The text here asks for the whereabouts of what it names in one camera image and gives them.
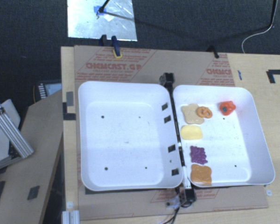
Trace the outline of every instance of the white cable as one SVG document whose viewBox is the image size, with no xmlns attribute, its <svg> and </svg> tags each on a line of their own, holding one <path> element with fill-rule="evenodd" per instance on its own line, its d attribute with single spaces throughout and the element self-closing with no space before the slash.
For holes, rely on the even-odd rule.
<svg viewBox="0 0 280 224">
<path fill-rule="evenodd" d="M 270 27 L 267 30 L 265 30 L 264 32 L 259 32 L 259 33 L 253 34 L 251 36 L 246 37 L 243 40 L 243 42 L 242 42 L 242 51 L 243 51 L 244 54 L 245 54 L 245 51 L 244 51 L 244 43 L 245 43 L 245 41 L 247 41 L 249 38 L 251 38 L 253 36 L 264 34 L 264 33 L 268 32 L 273 27 L 273 22 L 274 22 L 276 10 L 277 10 L 277 4 L 278 4 L 278 0 L 276 0 L 276 7 L 275 7 L 275 11 L 274 11 L 274 14 L 273 14 L 273 19 L 272 19 L 272 23 L 271 23 Z"/>
</svg>

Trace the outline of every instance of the beige toy food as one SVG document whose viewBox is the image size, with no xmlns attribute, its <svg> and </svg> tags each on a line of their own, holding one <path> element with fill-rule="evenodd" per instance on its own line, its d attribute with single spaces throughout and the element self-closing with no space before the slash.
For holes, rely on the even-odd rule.
<svg viewBox="0 0 280 224">
<path fill-rule="evenodd" d="M 203 182 L 205 184 L 211 184 L 211 168 L 208 166 L 200 166 L 198 164 L 192 164 L 191 166 L 191 180 L 193 182 Z"/>
<path fill-rule="evenodd" d="M 198 107 L 198 104 L 190 104 L 182 107 L 182 113 L 187 124 L 200 125 L 204 122 L 204 118 L 199 117 L 196 113 Z"/>
<path fill-rule="evenodd" d="M 181 137 L 184 140 L 199 140 L 202 139 L 202 131 L 198 126 L 185 125 L 181 128 Z"/>
<path fill-rule="evenodd" d="M 201 118 L 210 119 L 213 116 L 213 113 L 208 107 L 201 106 L 196 110 L 196 113 Z"/>
</svg>

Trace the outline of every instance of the tray with toy food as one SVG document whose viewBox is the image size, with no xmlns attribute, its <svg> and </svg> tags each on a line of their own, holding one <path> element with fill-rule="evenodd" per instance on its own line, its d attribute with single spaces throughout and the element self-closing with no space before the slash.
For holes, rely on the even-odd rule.
<svg viewBox="0 0 280 224">
<path fill-rule="evenodd" d="M 274 179 L 253 98 L 243 88 L 179 85 L 170 95 L 159 84 L 89 81 L 78 101 L 81 177 L 91 190 Z"/>
</svg>

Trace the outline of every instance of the black floor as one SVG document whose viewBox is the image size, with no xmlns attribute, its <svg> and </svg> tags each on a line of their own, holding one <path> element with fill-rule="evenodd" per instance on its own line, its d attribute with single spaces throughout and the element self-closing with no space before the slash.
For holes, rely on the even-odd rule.
<svg viewBox="0 0 280 224">
<path fill-rule="evenodd" d="M 273 6 L 273 0 L 132 1 L 138 41 L 120 46 L 206 51 L 213 45 L 233 53 L 269 26 Z M 0 102 L 11 98 L 22 113 L 38 81 L 61 78 L 60 47 L 78 44 L 98 41 L 67 37 L 67 0 L 0 0 Z M 249 39 L 245 51 L 280 54 L 280 0 L 274 28 Z M 58 191 L 51 203 L 58 202 Z"/>
</svg>

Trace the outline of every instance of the black pole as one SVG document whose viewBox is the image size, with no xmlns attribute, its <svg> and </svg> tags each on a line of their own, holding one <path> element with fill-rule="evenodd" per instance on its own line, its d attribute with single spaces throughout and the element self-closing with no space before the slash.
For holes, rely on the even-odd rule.
<svg viewBox="0 0 280 224">
<path fill-rule="evenodd" d="M 106 0 L 106 2 L 98 9 L 98 13 L 103 13 L 105 6 L 108 4 L 110 0 Z"/>
<path fill-rule="evenodd" d="M 278 1 L 278 0 L 273 0 L 273 8 L 272 8 L 270 26 L 271 26 L 271 25 L 273 24 L 273 22 L 274 22 L 275 11 L 276 11 L 276 8 L 277 8 L 277 1 Z"/>
</svg>

